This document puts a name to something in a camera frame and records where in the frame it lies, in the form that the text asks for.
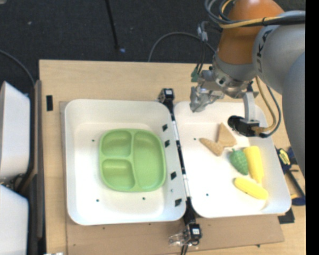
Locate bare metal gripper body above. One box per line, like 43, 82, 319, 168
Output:
196, 69, 252, 99

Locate beige triangular bread slice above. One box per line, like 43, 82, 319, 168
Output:
216, 122, 238, 148

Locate beige waffle biscuit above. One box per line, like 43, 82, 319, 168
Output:
199, 137, 224, 157

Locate thin black and white rod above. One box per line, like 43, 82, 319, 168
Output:
167, 101, 197, 224

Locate green grapes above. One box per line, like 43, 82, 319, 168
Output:
229, 148, 249, 176

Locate yellow corn cob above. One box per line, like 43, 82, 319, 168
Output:
242, 145, 265, 185

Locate green divided plate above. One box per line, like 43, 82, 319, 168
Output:
98, 128, 167, 193

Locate white plastic tray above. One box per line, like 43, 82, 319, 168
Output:
173, 100, 293, 219
64, 98, 188, 226

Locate yellow banana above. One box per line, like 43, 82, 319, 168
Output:
233, 176, 270, 201

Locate black block with thin wires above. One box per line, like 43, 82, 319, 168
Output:
184, 223, 203, 243
158, 88, 175, 103

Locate black cylinder on white bracket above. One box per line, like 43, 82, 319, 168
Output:
227, 91, 261, 138

